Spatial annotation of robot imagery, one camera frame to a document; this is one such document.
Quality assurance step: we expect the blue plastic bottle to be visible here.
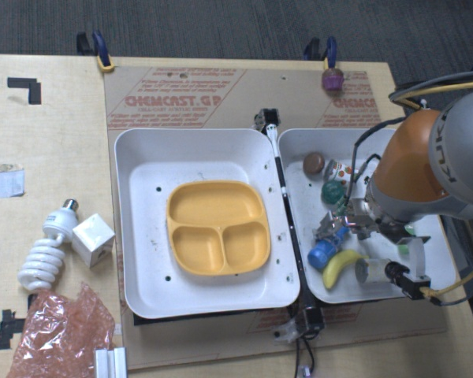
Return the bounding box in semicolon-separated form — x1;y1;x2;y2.
307;226;350;272

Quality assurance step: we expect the black cylinder on white bracket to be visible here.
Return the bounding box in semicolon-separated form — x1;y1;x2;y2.
384;236;433;301

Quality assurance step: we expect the purple cupcake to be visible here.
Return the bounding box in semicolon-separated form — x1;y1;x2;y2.
321;67;345;92

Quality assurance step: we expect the pink bubble wrap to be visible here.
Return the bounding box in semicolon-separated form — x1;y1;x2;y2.
6;281;117;378

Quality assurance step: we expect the white cup with strawberry print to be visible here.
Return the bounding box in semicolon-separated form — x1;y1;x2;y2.
323;159;359;183

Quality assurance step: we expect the clear plastic bottle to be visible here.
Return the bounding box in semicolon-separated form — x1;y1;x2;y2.
354;258;392;284

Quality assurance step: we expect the thin black and white rod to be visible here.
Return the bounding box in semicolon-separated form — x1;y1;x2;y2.
265;124;320;310

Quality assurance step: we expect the yellow banana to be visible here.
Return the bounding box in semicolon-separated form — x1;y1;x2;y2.
322;249;370;291

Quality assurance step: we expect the white cube box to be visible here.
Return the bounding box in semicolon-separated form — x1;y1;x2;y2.
71;213;117;269

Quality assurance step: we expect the white plastic tray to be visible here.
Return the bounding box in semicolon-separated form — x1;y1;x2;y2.
277;128;458;305
114;128;301;320

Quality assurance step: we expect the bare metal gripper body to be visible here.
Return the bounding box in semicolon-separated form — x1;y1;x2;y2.
343;198;384;241

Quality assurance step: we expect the brown round biscuit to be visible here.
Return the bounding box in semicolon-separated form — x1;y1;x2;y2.
302;151;326;176

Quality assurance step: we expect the green round ball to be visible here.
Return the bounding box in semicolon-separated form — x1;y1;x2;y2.
321;180;346;206

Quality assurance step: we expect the yellow divided plate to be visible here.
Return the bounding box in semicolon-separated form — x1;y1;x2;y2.
166;180;272;277

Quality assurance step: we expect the brown cardboard board red print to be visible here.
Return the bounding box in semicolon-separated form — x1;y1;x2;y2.
103;56;449;371

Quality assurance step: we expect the white spiral light bulb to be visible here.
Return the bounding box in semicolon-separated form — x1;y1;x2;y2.
17;198;81;292

